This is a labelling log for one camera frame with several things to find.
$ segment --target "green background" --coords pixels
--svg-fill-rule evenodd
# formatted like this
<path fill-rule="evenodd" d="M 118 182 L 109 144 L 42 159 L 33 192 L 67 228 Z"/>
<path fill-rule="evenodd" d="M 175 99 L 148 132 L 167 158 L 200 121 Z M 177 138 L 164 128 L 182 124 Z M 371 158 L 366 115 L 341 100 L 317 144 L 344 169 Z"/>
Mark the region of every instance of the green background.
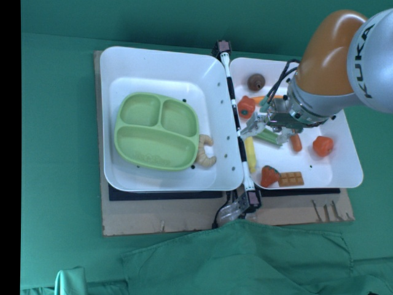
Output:
<path fill-rule="evenodd" d="M 112 45 L 233 56 L 301 56 L 338 9 L 370 17 L 392 0 L 21 0 L 20 288 L 52 286 L 86 268 L 89 282 L 123 279 L 120 255 L 179 234 L 104 238 L 94 50 Z M 355 222 L 297 228 L 342 232 L 359 264 L 393 258 L 393 116 L 346 109 L 363 183 L 349 189 Z"/>

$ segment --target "brown round toy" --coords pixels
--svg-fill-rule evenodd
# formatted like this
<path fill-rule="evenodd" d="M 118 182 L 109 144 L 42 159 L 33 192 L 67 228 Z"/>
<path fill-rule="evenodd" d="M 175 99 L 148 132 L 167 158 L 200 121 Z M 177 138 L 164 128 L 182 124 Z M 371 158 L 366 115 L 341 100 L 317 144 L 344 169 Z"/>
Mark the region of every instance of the brown round toy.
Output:
<path fill-rule="evenodd" d="M 265 78 L 259 73 L 253 74 L 247 80 L 247 86 L 250 90 L 257 92 L 265 85 Z"/>

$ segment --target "beige shrimp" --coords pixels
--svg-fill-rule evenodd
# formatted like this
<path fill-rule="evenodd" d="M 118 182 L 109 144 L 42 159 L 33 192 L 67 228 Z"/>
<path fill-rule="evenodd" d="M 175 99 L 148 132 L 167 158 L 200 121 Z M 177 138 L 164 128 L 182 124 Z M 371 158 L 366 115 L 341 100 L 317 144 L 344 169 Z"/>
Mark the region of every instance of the beige shrimp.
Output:
<path fill-rule="evenodd" d="M 204 167 L 211 167 L 216 163 L 217 157 L 208 157 L 206 155 L 204 150 L 205 144 L 212 146 L 213 139 L 208 135 L 199 135 L 198 154 L 196 155 L 197 158 L 195 159 L 195 162 Z"/>

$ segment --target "green divided plate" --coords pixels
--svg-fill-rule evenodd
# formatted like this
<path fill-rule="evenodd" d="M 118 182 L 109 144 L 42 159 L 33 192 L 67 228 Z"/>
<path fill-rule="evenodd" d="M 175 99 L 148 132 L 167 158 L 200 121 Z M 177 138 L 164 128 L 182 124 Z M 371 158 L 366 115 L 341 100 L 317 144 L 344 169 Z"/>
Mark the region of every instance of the green divided plate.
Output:
<path fill-rule="evenodd" d="M 199 143 L 198 116 L 187 103 L 137 92 L 120 105 L 115 147 L 120 156 L 157 170 L 183 170 L 194 163 Z"/>

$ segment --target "white tray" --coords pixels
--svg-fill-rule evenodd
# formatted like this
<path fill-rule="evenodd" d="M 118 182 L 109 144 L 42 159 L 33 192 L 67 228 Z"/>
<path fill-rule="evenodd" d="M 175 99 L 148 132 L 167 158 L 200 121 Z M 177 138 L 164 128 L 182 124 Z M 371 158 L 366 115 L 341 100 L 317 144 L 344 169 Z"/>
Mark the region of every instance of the white tray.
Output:
<path fill-rule="evenodd" d="M 129 192 L 227 191 L 243 181 L 235 120 L 221 62 L 208 55 L 111 47 L 101 54 L 104 173 L 116 189 Z M 198 115 L 200 133 L 214 140 L 206 146 L 217 162 L 181 171 L 137 167 L 114 146 L 117 111 L 134 92 L 185 99 Z"/>
<path fill-rule="evenodd" d="M 230 64 L 232 81 L 235 88 L 236 102 L 244 96 L 266 95 L 269 89 L 277 82 L 285 62 L 259 60 L 251 58 L 237 58 Z M 266 85 L 261 91 L 255 93 L 248 89 L 247 80 L 254 74 L 260 73 L 265 77 Z M 283 80 L 277 95 L 287 92 L 287 82 Z M 246 120 L 241 119 L 241 127 L 246 126 Z M 333 138 L 335 145 L 331 154 L 326 157 L 317 156 L 312 150 L 312 143 L 318 135 Z M 300 171 L 304 179 L 304 186 L 291 186 L 289 188 L 353 188 L 363 180 L 363 171 L 349 131 L 344 111 L 337 114 L 335 120 L 328 120 L 323 125 L 314 128 L 305 128 L 300 134 L 303 149 L 296 153 L 290 143 L 281 147 L 267 143 L 257 138 L 254 148 L 257 158 L 255 173 L 252 179 L 260 185 L 261 169 L 270 165 L 279 172 Z M 274 183 L 269 189 L 285 189 Z"/>

